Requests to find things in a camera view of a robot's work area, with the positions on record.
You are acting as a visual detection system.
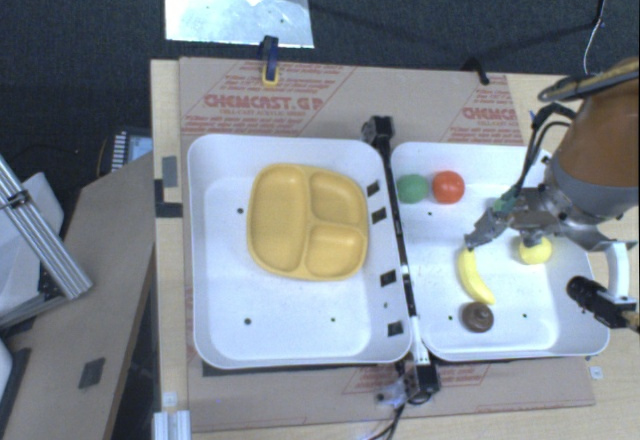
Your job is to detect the white plastic tray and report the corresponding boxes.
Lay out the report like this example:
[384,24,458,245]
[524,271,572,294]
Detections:
[389,141,612,363]
[187,133,416,371]

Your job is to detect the orange ball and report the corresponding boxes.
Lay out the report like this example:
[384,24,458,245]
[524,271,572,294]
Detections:
[431,170,467,205]

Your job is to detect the brown doughnut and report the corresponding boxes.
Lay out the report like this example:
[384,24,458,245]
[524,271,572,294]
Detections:
[459,302,496,333]

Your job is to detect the thin black and white rod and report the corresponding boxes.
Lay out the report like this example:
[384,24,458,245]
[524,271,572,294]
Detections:
[377,136,424,362]

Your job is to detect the green ball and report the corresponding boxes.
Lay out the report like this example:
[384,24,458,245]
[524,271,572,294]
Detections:
[396,173,431,205]

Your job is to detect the yellow ball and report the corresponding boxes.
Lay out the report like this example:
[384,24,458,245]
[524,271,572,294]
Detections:
[517,235,554,267]

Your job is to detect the black cylinder on white bracket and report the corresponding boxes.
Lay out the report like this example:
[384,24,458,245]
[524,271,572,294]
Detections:
[566,240,639,330]

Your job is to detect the yellow banana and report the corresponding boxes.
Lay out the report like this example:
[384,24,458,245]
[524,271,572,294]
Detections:
[457,247,498,307]

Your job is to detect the brown cardboard board red print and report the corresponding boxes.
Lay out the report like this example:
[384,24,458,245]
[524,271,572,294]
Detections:
[177,56,598,434]

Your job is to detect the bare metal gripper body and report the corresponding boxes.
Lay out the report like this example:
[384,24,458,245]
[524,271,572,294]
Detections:
[498,187,615,253]

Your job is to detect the yellow divided plate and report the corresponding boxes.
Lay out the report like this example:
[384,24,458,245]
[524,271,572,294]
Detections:
[246,162,371,284]

